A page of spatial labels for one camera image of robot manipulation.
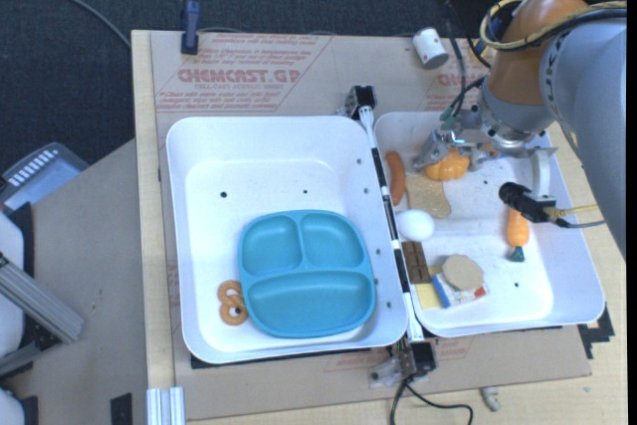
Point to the brown cardboard board red print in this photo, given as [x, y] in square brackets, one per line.
[278, 79]

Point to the orange sausage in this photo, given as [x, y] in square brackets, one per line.
[396, 179]

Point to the orange pumpkin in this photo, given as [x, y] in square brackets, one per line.
[448, 169]

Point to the brown chocolate bar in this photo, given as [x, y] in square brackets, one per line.
[416, 263]

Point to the yellow cheese slice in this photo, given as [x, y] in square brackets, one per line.
[427, 297]

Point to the tan pretzel biscuit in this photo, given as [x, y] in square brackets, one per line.
[230, 298]

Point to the white plastic tray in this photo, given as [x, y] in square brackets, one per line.
[278, 164]
[497, 264]

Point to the white egg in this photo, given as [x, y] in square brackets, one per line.
[415, 225]

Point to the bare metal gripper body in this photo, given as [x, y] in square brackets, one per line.
[502, 143]

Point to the tan bread slice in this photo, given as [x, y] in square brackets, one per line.
[428, 196]

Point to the round tan biscuit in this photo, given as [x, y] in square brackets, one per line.
[463, 273]

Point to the orange carrot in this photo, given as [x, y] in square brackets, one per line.
[517, 231]

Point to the white can with red dots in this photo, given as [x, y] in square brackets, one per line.
[429, 46]

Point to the black cylinder on white bracket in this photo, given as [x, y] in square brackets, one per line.
[522, 200]

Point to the white and blue carton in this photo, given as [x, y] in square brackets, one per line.
[455, 296]

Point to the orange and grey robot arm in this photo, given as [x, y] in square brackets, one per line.
[582, 79]

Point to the blue divided plate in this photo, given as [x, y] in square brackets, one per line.
[308, 293]

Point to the thin black and white rod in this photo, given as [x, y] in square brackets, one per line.
[389, 214]

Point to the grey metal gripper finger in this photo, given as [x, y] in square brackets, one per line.
[477, 159]
[432, 148]

